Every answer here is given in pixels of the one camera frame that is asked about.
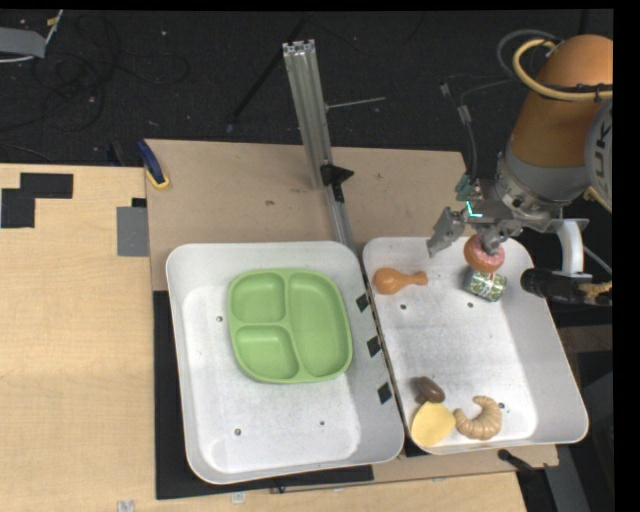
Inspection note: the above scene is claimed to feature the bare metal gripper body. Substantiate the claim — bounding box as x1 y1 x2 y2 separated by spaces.
465 184 570 241

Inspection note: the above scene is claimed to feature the pink doughnut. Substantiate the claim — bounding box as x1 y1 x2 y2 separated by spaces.
462 234 506 274

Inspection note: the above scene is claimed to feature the small green and white can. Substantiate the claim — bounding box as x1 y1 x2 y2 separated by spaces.
460 267 509 304

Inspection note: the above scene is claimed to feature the orange chicken drumstick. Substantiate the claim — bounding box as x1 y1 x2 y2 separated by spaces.
372 266 430 296

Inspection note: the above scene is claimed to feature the white plastic tray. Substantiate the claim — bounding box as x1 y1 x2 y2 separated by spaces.
165 240 406 486
361 235 590 457

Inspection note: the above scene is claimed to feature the green divided plate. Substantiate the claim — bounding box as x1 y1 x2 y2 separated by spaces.
226 268 355 385

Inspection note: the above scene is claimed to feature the brown mushroom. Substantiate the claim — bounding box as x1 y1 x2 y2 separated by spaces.
412 375 447 405

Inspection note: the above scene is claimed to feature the tan croissant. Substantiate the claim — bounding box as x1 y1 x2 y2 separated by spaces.
452 395 504 442

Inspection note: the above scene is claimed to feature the yellow potato chip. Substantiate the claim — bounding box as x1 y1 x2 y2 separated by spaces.
409 400 458 448

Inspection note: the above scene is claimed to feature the brown cardboard board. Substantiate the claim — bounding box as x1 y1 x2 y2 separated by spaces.
143 138 560 495

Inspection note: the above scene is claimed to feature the black cylinder on white bracket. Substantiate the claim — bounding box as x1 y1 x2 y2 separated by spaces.
519 218 614 307

